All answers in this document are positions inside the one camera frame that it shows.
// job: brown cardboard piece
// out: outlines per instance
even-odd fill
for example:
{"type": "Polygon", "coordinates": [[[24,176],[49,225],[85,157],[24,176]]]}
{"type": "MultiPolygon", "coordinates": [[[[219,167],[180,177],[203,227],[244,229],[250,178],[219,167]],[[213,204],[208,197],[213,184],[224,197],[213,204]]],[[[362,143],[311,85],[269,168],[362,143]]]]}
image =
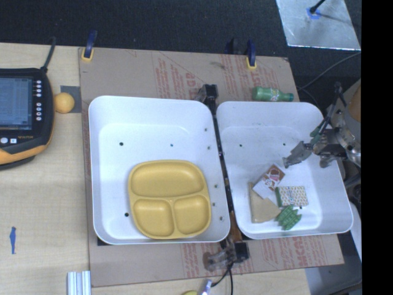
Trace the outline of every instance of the brown cardboard piece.
{"type": "MultiPolygon", "coordinates": [[[[203,265],[206,254],[220,251],[219,243],[106,245],[93,228],[88,105],[101,95],[194,99],[203,84],[217,84],[217,103],[251,101],[255,86],[293,93],[298,101],[285,58],[257,57],[257,68],[247,68],[242,55],[160,52],[96,48],[92,61],[79,49],[88,244],[92,287],[216,277],[203,265]]],[[[248,240],[250,258],[233,274],[330,266],[343,263],[337,235],[248,240]]]]}

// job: green bottle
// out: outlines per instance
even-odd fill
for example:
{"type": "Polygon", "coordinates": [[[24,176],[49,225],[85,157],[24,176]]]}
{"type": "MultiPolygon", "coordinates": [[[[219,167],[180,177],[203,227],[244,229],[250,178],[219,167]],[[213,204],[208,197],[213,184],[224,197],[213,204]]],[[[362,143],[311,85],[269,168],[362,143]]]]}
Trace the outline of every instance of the green bottle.
{"type": "Polygon", "coordinates": [[[252,99],[254,101],[293,101],[294,94],[282,93],[277,88],[256,86],[252,89],[252,99]]]}

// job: robotic arm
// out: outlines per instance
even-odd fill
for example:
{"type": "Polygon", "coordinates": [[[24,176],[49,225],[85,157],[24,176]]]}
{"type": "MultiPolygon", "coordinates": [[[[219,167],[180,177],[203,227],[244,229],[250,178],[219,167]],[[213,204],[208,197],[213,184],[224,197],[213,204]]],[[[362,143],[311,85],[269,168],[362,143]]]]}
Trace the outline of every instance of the robotic arm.
{"type": "Polygon", "coordinates": [[[286,168],[302,162],[312,153],[321,158],[319,164],[322,168],[327,167],[331,161],[336,159],[349,160],[361,168],[360,80],[354,85],[354,88],[356,90],[349,104],[346,105],[341,86],[336,84],[335,101],[330,107],[327,117],[310,133],[312,137],[310,143],[299,142],[291,151],[291,155],[282,159],[286,168]],[[344,104],[343,110],[336,106],[338,98],[341,98],[344,104]]]}

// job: blue clamp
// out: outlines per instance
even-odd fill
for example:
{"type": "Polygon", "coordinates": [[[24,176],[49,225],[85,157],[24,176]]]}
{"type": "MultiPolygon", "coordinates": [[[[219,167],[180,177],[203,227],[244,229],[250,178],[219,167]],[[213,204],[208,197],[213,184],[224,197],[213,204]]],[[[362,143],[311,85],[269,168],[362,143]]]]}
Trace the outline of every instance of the blue clamp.
{"type": "Polygon", "coordinates": [[[249,39],[247,42],[247,67],[251,70],[257,67],[257,63],[255,62],[255,45],[253,44],[252,40],[249,39]]]}
{"type": "Polygon", "coordinates": [[[82,56],[81,58],[84,61],[91,61],[91,59],[93,59],[93,54],[94,54],[94,43],[96,42],[97,39],[97,34],[98,32],[95,29],[91,29],[88,37],[87,37],[87,44],[86,47],[84,47],[83,51],[82,51],[82,56]]]}
{"type": "Polygon", "coordinates": [[[232,38],[225,45],[224,54],[226,55],[242,55],[243,53],[239,51],[239,42],[237,38],[232,38]]]}

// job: clamp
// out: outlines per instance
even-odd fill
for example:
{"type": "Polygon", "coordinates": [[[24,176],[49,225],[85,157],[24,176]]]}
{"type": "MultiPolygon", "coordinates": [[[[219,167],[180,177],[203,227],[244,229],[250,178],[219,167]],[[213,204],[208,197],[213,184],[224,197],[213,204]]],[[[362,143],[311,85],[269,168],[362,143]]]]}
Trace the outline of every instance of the clamp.
{"type": "Polygon", "coordinates": [[[84,61],[91,61],[93,59],[94,54],[94,43],[96,42],[98,32],[95,29],[91,29],[88,37],[87,37],[87,44],[82,51],[82,60],[84,61]]]}
{"type": "Polygon", "coordinates": [[[247,42],[247,58],[246,58],[246,61],[247,61],[247,67],[250,70],[254,70],[254,69],[257,68],[257,63],[255,62],[255,53],[256,53],[255,45],[252,42],[252,40],[249,39],[248,42],[247,42]]]}

